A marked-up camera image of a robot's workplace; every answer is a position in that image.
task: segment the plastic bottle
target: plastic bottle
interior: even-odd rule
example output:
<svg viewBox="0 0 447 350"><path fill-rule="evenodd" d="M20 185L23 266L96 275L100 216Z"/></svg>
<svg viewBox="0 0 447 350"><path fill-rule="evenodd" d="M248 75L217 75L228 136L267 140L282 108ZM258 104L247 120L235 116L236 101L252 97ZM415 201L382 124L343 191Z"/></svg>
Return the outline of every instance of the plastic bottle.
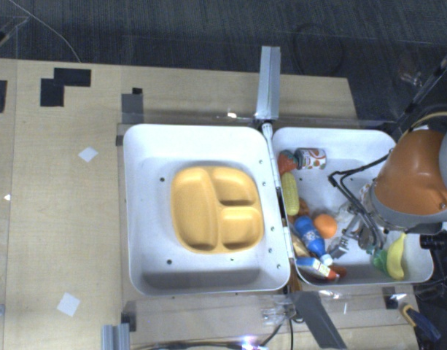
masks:
<svg viewBox="0 0 447 350"><path fill-rule="evenodd" d="M300 236L301 241L306 245L308 251L319 257L320 261L325 265L332 265L333 259L325 251L325 240L320 236L319 231L312 224L311 218L306 215L299 217L295 222L296 233Z"/></svg>

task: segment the beige table surface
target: beige table surface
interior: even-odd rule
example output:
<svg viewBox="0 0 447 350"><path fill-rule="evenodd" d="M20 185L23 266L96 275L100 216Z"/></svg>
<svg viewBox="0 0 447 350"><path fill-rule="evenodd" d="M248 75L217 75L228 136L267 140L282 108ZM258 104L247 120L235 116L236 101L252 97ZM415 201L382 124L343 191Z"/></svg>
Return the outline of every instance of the beige table surface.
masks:
<svg viewBox="0 0 447 350"><path fill-rule="evenodd" d="M55 67L91 69L92 84L65 87L64 107L40 107L40 79L53 78ZM12 180L10 212L0 199L2 234L9 223L7 250L4 237L0 242L0 302L6 303L0 349L99 349L101 326L119 324L122 310L115 146L121 94L142 88L144 108L158 114L250 116L258 75L0 60L0 79L9 81L0 114L0 171L12 161L14 137L12 176L0 176L0 194ZM281 77L281 114L356 117L345 79L296 76ZM78 157L87 147L98 152L89 163ZM57 310L65 292L80 299L73 317ZM350 349L417 349L397 311L333 310L332 318ZM318 348L305 324L295 331L295 349ZM284 327L270 349L288 348Z"/></svg>

